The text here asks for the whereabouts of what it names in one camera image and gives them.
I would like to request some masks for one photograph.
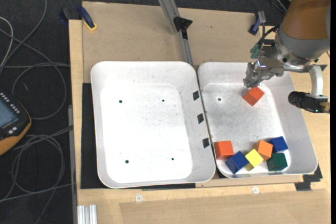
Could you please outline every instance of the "dark green cube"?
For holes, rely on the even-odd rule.
[[[272,153],[272,158],[267,160],[269,171],[281,171],[288,166],[284,153]]]

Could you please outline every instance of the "tray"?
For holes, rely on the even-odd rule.
[[[205,182],[215,173],[196,72],[184,62],[91,70],[97,168],[110,188]]]
[[[212,141],[231,140],[234,152],[246,154],[258,140],[283,136],[289,147],[284,152],[288,167],[269,172],[262,162],[249,172],[242,168],[234,175],[225,160],[216,160],[219,171],[230,178],[314,172],[317,158],[302,112],[288,102],[289,93],[294,91],[290,74],[263,81],[259,87],[265,94],[251,106],[243,99],[248,91],[243,84],[246,68],[247,63],[207,62],[198,69]]]

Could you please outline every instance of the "orange block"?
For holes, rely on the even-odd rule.
[[[234,155],[231,141],[219,141],[215,143],[216,159],[225,159]]]
[[[262,156],[264,161],[272,157],[273,145],[271,143],[259,140],[254,144],[253,148]]]
[[[258,87],[254,87],[250,89],[244,96],[244,100],[248,102],[250,105],[255,105],[256,102],[264,95],[264,92]]]

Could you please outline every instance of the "dark background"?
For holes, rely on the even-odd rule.
[[[76,7],[81,1],[115,2],[142,5],[158,5],[157,0],[48,0],[46,16],[41,26],[28,38],[27,44],[44,53],[54,62],[69,64],[68,30],[60,22],[59,12],[67,7],[72,18],[79,18]],[[178,7],[227,10],[233,12],[254,13],[257,11],[254,0],[175,0]],[[265,11],[267,24],[277,25],[283,14],[277,12],[267,0],[257,0]],[[0,16],[13,25],[14,36],[24,39],[39,21],[44,8],[43,0],[0,0]],[[0,20],[0,28],[9,33],[9,27]],[[0,62],[7,51],[9,38],[0,33]],[[46,60],[35,52],[20,47],[7,62],[7,66],[35,65]],[[18,75],[24,69],[5,68],[0,75],[0,89],[12,92],[12,87]],[[67,96],[62,86],[62,80],[53,68],[36,68],[27,72],[16,83],[13,95],[21,100],[33,117],[47,116],[55,112],[65,98],[65,104],[57,115],[46,120],[33,120],[28,134],[53,134],[65,128],[68,122],[68,107],[71,104],[70,70],[60,67],[66,82]],[[27,141],[25,137],[18,145]],[[44,205],[51,197],[39,223],[72,223],[71,204],[71,173],[68,133],[57,137],[65,156],[65,174],[54,195],[52,191],[41,194],[27,195],[26,192],[14,187],[9,197],[0,201],[0,223],[35,223],[41,215]],[[0,156],[0,200],[6,196],[13,182],[10,175],[14,158],[19,153],[9,151]],[[47,142],[41,142],[27,149],[21,158],[17,181],[24,188],[37,191],[49,188],[56,180],[60,169],[60,155]]]

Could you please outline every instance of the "cube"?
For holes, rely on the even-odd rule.
[[[266,162],[269,171],[281,171],[288,166],[284,153],[272,153],[272,158]]]
[[[264,92],[259,87],[250,89],[244,96],[244,100],[250,105],[255,105],[260,98],[264,95]]]
[[[269,142],[273,145],[273,153],[282,152],[288,149],[283,136],[272,138]]]
[[[215,143],[216,159],[225,159],[234,155],[231,141],[219,141]]]
[[[251,171],[254,167],[256,167],[257,165],[259,165],[264,161],[263,157],[255,149],[247,153],[245,157],[249,162],[247,165],[245,165],[245,169],[247,171]]]
[[[264,140],[259,140],[254,144],[253,148],[262,156],[264,161],[272,157],[273,145]]]
[[[231,156],[225,164],[231,172],[235,174],[248,164],[248,160],[241,151],[238,151],[235,155]]]

